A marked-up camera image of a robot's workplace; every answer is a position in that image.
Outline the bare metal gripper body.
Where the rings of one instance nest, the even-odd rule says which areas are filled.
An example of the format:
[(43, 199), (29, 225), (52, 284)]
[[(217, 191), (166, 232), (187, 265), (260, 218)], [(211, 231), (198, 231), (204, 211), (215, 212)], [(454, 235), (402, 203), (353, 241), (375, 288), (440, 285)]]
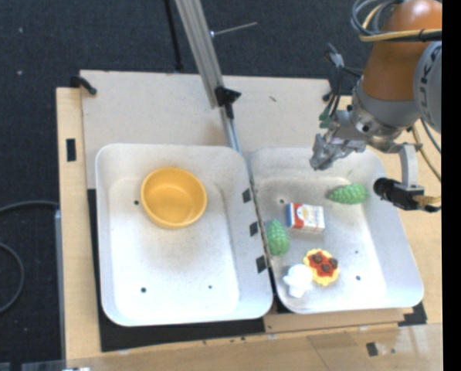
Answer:
[(361, 152), (371, 146), (384, 153), (396, 153), (401, 148), (396, 143), (401, 133), (401, 128), (382, 123), (364, 108), (351, 107), (334, 113), (325, 140), (344, 152)]

